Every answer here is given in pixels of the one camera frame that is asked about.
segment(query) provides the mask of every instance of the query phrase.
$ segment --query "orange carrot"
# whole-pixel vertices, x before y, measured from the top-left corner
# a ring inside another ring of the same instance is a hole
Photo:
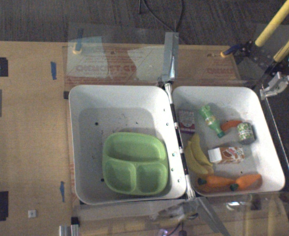
[[[231,184],[230,189],[232,191],[244,190],[258,180],[261,180],[260,174],[243,175],[235,180],[235,184]]]
[[[207,175],[205,179],[199,178],[198,184],[203,185],[205,184],[208,187],[216,188],[216,187],[224,187],[230,184],[234,184],[235,180],[226,178],[226,177],[220,177],[215,175]]]
[[[241,120],[229,120],[226,123],[223,123],[221,125],[221,129],[222,131],[227,131],[228,129],[232,128],[232,127],[236,127],[237,125],[239,125],[240,123],[242,123]]]

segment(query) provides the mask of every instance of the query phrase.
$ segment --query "green can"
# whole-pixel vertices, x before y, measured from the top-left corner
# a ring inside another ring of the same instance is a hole
[[[238,139],[241,144],[251,144],[255,141],[252,125],[242,122],[237,126]]]

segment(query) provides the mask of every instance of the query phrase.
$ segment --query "green divided plate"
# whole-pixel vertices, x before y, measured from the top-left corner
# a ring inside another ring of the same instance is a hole
[[[103,146],[103,176],[118,193],[155,195],[168,181],[168,157],[164,144],[154,136],[117,132]]]

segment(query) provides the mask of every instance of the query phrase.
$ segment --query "yellow pole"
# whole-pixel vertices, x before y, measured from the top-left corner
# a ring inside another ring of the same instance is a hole
[[[273,56],[274,61],[277,63],[281,62],[287,55],[289,54],[289,40],[285,44],[284,47],[282,47],[275,56]]]
[[[289,14],[289,0],[287,0],[277,14],[273,17],[270,23],[266,26],[263,32],[256,39],[255,44],[261,47],[265,42],[271,37],[273,32],[278,28],[278,26],[283,22],[286,16]]]

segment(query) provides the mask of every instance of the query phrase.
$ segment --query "white plastic container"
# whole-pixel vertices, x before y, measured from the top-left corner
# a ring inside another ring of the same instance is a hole
[[[215,174],[238,177],[241,174],[260,173],[262,185],[255,190],[237,192],[202,192],[194,183],[194,190],[204,196],[223,196],[243,193],[279,191],[285,177],[263,115],[257,95],[240,87],[178,87],[173,92],[175,111],[195,113],[196,132],[201,147],[208,149],[238,142],[236,130],[218,138],[198,114],[198,109],[209,104],[220,121],[242,119],[249,121],[257,139],[243,146],[245,160],[233,166],[214,165]],[[166,92],[152,86],[77,86],[69,94],[75,189],[80,200],[97,205],[125,201],[176,199],[186,191],[184,169],[179,154],[170,103]],[[128,196],[108,188],[102,181],[102,148],[106,138],[114,132],[139,132],[157,137],[164,142],[169,160],[169,180],[165,190],[155,196]],[[182,133],[184,147],[191,134]]]

